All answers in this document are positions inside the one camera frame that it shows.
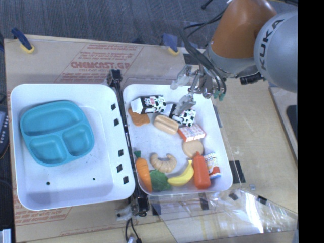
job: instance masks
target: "ketchup bottle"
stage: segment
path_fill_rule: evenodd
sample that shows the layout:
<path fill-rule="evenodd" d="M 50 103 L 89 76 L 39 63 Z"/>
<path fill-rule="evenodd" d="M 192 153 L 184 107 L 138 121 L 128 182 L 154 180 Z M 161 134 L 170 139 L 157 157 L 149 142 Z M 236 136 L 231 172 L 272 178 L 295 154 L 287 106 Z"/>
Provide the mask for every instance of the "ketchup bottle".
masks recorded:
<path fill-rule="evenodd" d="M 207 189 L 211 185 L 205 158 L 197 151 L 193 157 L 193 179 L 198 189 Z"/>

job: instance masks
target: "white plastic tray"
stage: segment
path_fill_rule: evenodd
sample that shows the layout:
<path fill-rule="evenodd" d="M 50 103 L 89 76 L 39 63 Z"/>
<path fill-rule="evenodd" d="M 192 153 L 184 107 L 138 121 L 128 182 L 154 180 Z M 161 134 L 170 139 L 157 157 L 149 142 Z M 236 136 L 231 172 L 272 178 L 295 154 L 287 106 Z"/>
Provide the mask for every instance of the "white plastic tray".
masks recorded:
<path fill-rule="evenodd" d="M 131 107 L 130 102 L 140 96 L 161 94 L 164 95 L 166 103 L 177 103 L 179 99 L 187 93 L 188 86 L 178 87 L 177 89 L 172 90 L 169 85 L 132 84 L 127 86 L 123 92 L 125 110 L 127 112 Z M 232 171 L 212 101 L 205 99 L 202 95 L 194 95 L 194 99 L 196 101 L 196 105 L 192 107 L 192 109 L 196 111 L 194 123 L 197 123 L 206 133 L 206 136 L 203 139 L 200 139 L 204 145 L 204 154 L 211 152 L 216 153 L 222 176 L 212 179 L 211 186 L 206 190 L 197 189 L 193 183 L 193 179 L 191 179 L 186 185 L 181 187 L 172 186 L 170 190 L 161 192 L 147 191 L 144 184 L 139 179 L 141 188 L 149 195 L 214 192 L 227 190 L 233 184 Z M 180 175 L 189 160 L 182 150 L 183 140 L 178 134 L 170 135 L 157 129 L 153 125 L 156 115 L 157 113 L 150 113 L 148 116 L 150 117 L 151 122 L 140 127 L 135 126 L 131 117 L 129 115 L 127 116 L 133 151 L 141 150 L 141 157 L 147 159 L 150 170 L 154 169 L 149 162 L 149 158 L 153 153 L 157 153 L 160 157 L 166 157 L 167 153 L 172 154 L 177 159 L 177 165 L 175 169 L 171 173 L 166 174 L 166 176 L 172 177 Z"/>
<path fill-rule="evenodd" d="M 85 113 L 95 144 L 87 155 L 56 167 L 38 164 L 19 129 L 22 114 L 42 103 L 71 100 Z M 23 84 L 11 92 L 17 192 L 30 210 L 128 198 L 135 179 L 115 92 L 105 85 Z"/>

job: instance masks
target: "yellow banana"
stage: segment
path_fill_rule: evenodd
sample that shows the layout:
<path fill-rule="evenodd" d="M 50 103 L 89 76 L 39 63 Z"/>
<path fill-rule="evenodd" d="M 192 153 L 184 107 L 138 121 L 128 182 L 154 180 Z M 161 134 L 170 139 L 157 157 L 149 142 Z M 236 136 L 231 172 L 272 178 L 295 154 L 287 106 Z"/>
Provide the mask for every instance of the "yellow banana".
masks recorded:
<path fill-rule="evenodd" d="M 188 165 L 183 173 L 179 176 L 171 177 L 168 179 L 168 183 L 173 186 L 181 186 L 189 182 L 189 180 L 193 177 L 193 167 L 192 167 L 192 159 L 188 160 Z"/>

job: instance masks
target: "robotic hand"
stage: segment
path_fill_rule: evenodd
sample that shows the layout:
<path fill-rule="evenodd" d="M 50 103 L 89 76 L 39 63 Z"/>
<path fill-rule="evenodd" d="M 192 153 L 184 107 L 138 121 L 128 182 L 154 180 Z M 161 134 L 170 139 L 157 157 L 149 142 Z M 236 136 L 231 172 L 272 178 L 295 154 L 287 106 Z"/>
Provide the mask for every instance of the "robotic hand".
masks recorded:
<path fill-rule="evenodd" d="M 180 32 L 186 50 L 199 61 L 199 69 L 192 71 L 192 66 L 185 65 L 172 82 L 171 89 L 176 89 L 193 79 L 174 115 L 195 105 L 193 94 L 223 100 L 227 78 L 240 78 L 243 85 L 268 80 L 297 92 L 298 10 L 277 14 L 267 0 L 228 3 L 203 54 Z M 298 5 L 297 0 L 290 3 Z"/>

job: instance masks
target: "blue divided dish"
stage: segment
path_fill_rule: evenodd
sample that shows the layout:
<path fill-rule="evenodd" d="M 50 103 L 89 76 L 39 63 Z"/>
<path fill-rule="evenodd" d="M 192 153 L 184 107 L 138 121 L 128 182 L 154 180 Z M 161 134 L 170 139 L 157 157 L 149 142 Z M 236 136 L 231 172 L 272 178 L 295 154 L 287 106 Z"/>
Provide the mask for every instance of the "blue divided dish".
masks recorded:
<path fill-rule="evenodd" d="M 26 111 L 20 130 L 32 157 L 54 167 L 88 154 L 94 136 L 80 107 L 67 100 L 54 101 Z"/>

